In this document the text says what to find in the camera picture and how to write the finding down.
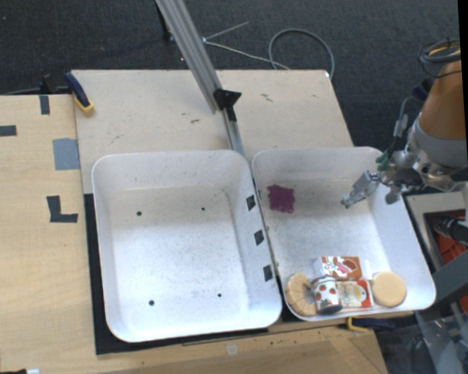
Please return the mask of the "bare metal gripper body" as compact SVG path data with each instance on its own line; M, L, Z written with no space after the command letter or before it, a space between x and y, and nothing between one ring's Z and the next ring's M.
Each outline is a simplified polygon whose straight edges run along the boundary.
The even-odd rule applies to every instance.
M453 175L463 170L463 166L447 166L438 162L422 150L383 152L377 158L380 182L394 193L425 187L449 192L457 186Z

